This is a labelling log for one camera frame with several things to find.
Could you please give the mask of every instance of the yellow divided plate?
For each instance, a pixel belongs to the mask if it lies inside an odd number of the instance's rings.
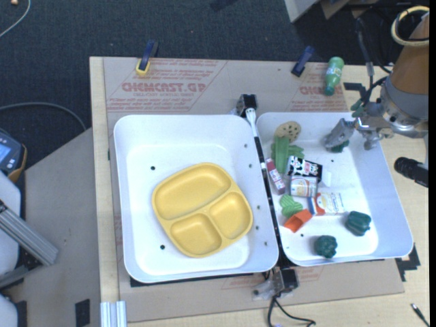
[[[184,254],[201,258],[243,237],[253,224],[250,205],[233,178],[213,163],[199,163],[160,182],[153,210]]]

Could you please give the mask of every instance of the bottle cap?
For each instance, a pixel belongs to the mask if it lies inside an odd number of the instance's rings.
[[[324,93],[325,93],[325,95],[333,95],[334,94],[334,87],[327,86]]]

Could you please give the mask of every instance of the green bottle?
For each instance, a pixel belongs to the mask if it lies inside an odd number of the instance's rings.
[[[328,61],[328,68],[326,72],[326,89],[325,95],[333,95],[334,87],[341,81],[343,68],[343,59],[341,57],[332,57]]]

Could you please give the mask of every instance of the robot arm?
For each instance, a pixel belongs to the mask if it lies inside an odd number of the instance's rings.
[[[419,25],[407,40],[398,35],[398,24],[411,13],[425,13]],[[400,157],[395,170],[415,182],[429,186],[429,25],[430,12],[427,7],[416,6],[401,12],[392,24],[394,40],[404,45],[401,54],[387,78],[380,79],[380,96],[375,102],[361,92],[353,121],[341,119],[329,135],[324,138],[328,150],[346,142],[354,131],[366,141],[364,148],[371,149],[375,142],[401,134],[410,138],[424,138],[426,161]]]

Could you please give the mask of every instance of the blue clamp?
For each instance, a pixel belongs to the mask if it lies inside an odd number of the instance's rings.
[[[305,70],[306,62],[312,57],[314,52],[315,49],[312,46],[307,46],[305,52],[300,56],[298,62],[292,68],[291,73],[293,73],[293,75],[300,77],[303,71]]]
[[[144,76],[150,67],[149,59],[150,57],[153,57],[157,50],[157,42],[155,40],[149,40],[147,42],[147,45],[145,47],[144,55],[142,56],[142,59],[138,61],[138,64],[136,65],[136,73],[139,76]]]

